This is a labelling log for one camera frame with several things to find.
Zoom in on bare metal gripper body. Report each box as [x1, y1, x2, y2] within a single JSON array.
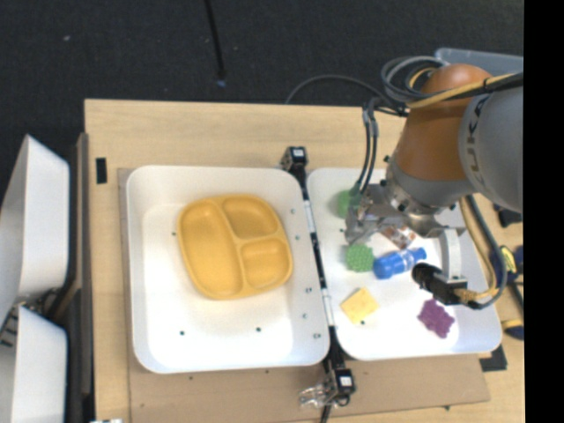
[[345, 182, 466, 245]]

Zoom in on brown and white packet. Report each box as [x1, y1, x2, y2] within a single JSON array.
[[380, 224, 418, 251]]

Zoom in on green grapes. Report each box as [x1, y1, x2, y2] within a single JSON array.
[[344, 243, 376, 274]]

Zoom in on blue bottle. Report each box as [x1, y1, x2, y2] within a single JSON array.
[[372, 247, 428, 280]]

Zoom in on thin black and white rod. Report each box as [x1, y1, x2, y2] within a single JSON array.
[[293, 165, 341, 370]]

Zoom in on yellow cheese slice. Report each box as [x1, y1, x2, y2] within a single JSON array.
[[339, 286, 381, 325]]

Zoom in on purple grapes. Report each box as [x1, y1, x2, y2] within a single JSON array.
[[416, 298, 456, 339]]

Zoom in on white plastic tray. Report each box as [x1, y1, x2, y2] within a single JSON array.
[[305, 167, 504, 362], [125, 165, 332, 375]]

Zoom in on yellow divided plate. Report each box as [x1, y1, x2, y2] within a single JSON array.
[[176, 193, 295, 301]]

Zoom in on clear plastic box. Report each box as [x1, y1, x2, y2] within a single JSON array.
[[433, 47, 524, 78]]

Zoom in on black block with wires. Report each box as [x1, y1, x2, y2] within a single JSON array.
[[280, 145, 308, 171], [326, 367, 356, 399]]

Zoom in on black cylinder on white bracket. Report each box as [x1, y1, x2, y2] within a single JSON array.
[[411, 226, 470, 307]]

